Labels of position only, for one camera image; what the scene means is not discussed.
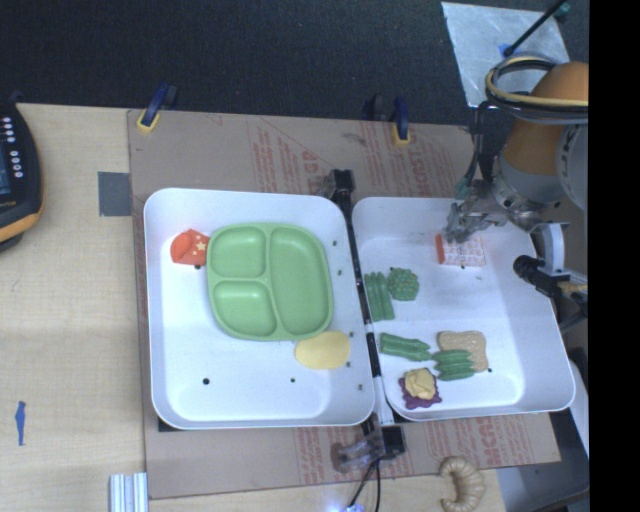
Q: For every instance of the black cylinder on white bracket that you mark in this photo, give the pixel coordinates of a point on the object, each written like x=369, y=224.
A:
x=547, y=272

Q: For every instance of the purple and yellow toy food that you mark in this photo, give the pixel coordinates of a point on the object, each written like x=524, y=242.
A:
x=421, y=387

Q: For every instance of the yellow oval toy chip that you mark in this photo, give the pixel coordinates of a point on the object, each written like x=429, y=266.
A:
x=322, y=351

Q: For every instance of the green toy broccoli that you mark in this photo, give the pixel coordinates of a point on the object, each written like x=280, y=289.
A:
x=403, y=285

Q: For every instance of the white plastic tray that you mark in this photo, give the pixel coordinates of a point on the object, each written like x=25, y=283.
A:
x=240, y=380
x=505, y=325

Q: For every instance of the brown cardboard board red print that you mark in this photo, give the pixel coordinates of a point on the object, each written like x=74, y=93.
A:
x=210, y=150

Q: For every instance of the orange toy with yellow star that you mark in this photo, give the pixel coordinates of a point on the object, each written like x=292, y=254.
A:
x=186, y=247

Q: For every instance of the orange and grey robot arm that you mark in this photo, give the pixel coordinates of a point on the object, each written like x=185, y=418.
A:
x=535, y=140

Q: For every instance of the thin black and white rod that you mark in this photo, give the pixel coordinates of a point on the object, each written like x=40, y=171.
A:
x=370, y=345

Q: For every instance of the green toy pea pods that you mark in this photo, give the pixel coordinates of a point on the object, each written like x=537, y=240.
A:
x=379, y=297
x=402, y=346
x=454, y=365

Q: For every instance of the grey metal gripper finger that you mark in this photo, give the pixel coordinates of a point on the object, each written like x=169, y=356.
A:
x=472, y=227
x=453, y=229

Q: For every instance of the white and orange packet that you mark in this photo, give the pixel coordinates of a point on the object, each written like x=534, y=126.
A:
x=467, y=255

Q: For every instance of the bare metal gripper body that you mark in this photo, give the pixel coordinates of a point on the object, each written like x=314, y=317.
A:
x=505, y=207

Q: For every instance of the green divided plate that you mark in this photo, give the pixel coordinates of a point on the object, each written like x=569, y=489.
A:
x=295, y=280

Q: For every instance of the tan toy bread slice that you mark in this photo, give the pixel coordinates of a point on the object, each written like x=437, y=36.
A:
x=460, y=341

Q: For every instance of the tan toy croissant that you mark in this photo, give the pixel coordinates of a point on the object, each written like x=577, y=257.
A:
x=470, y=482

